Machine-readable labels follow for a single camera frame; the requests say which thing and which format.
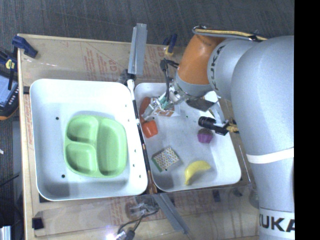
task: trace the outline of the white sink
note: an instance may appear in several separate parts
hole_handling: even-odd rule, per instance
[[[50,201],[78,200],[143,193],[146,166],[130,91],[117,82],[39,79],[30,87],[36,184]],[[121,123],[127,136],[127,163],[112,178],[80,175],[64,160],[64,138],[69,120],[93,115]]]
[[[165,83],[139,84],[134,92],[137,106],[140,107],[144,97],[158,97],[165,91]],[[209,92],[205,98],[212,102],[218,101],[214,91]],[[158,134],[144,138],[156,186],[165,192],[176,192],[237,183],[241,178],[241,169],[230,134],[222,136],[214,133],[210,143],[200,143],[197,138],[198,130],[201,129],[198,119],[212,115],[192,108],[185,102],[179,106],[179,116],[155,115]],[[152,156],[166,147],[171,147],[180,161],[160,172],[153,163]],[[196,160],[208,162],[211,169],[195,175],[192,184],[185,185],[185,169]]]

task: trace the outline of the clamp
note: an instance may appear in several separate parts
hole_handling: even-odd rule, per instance
[[[11,44],[14,46],[13,52],[0,48],[0,64],[10,71],[8,90],[11,90],[14,73],[18,72],[18,48],[24,49],[24,54],[31,58],[35,58],[38,54],[38,51],[21,36],[15,35]]]
[[[165,48],[166,55],[172,56],[174,54],[174,47],[176,45],[177,36],[178,35],[174,33],[163,41],[162,45],[166,46]]]

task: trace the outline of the toy banana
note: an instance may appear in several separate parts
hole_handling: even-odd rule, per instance
[[[210,168],[211,166],[206,161],[198,160],[198,161],[192,162],[184,170],[184,177],[185,177],[184,184],[189,185],[190,183],[189,181],[193,175],[195,175],[197,172],[206,171]]]

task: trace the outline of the green divided plate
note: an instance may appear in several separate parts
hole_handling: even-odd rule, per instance
[[[127,164],[127,135],[115,120],[77,115],[68,122],[64,138],[64,161],[80,175],[112,178]]]

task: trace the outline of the red object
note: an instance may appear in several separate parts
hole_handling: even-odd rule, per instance
[[[145,137],[150,138],[154,135],[158,134],[158,127],[155,120],[152,120],[150,122],[144,122],[142,124],[142,132]]]

